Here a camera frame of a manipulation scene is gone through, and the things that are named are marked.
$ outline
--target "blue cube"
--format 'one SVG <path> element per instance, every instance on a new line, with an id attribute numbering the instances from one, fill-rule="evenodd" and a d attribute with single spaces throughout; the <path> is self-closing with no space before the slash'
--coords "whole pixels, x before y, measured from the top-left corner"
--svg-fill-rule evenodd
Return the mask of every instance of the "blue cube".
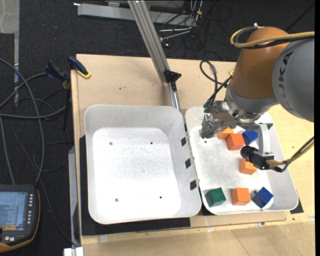
<path id="1" fill-rule="evenodd" d="M 244 143 L 248 146 L 258 138 L 258 133 L 255 130 L 246 130 L 242 133 Z"/>
<path id="2" fill-rule="evenodd" d="M 258 193 L 251 199 L 257 206 L 263 208 L 267 203 L 273 198 L 274 195 L 269 192 L 264 186 L 260 189 Z"/>

